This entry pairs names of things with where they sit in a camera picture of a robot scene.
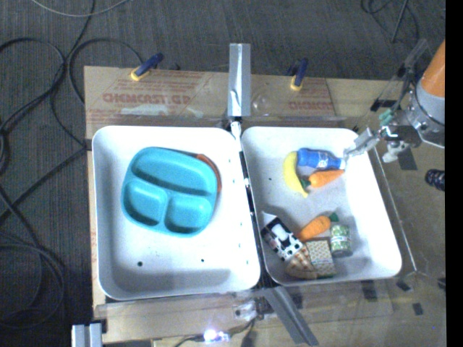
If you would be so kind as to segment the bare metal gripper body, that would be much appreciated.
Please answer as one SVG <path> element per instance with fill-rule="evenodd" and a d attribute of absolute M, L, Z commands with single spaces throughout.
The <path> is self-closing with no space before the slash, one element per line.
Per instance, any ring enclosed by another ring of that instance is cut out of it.
<path fill-rule="evenodd" d="M 401 140 L 412 147 L 421 143 L 445 148 L 445 125 L 426 113 L 384 111 L 379 117 L 380 135 L 386 140 Z"/>

